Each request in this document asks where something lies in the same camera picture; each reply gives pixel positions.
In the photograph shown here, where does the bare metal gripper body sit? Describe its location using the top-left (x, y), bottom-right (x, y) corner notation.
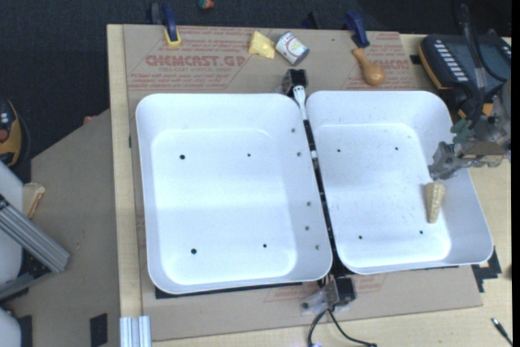
top-left (461, 112), bottom-right (512, 158)

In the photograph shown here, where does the beige ice cream cone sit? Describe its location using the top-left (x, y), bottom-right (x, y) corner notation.
top-left (424, 181), bottom-right (447, 224)

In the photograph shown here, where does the white plastic tray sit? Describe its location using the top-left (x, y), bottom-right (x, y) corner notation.
top-left (134, 92), bottom-right (334, 295)
top-left (304, 89), bottom-right (495, 276)

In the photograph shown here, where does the thin black and white rod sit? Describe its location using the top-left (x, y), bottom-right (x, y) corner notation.
top-left (292, 85), bottom-right (340, 280)

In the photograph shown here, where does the small white can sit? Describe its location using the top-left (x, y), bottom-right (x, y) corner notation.
top-left (275, 31), bottom-right (310, 67)

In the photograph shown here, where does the yellow cheese wedge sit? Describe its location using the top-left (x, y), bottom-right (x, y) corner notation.
top-left (248, 30), bottom-right (277, 60)

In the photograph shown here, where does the brown cardboard board red print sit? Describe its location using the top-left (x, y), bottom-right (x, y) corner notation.
top-left (121, 24), bottom-right (484, 342)

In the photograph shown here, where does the beige toy sandwich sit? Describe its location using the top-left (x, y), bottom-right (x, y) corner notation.
top-left (22, 181), bottom-right (46, 219)

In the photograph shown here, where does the black block with thin wires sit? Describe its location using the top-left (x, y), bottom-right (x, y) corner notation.
top-left (280, 68), bottom-right (309, 94)
top-left (335, 275), bottom-right (358, 306)

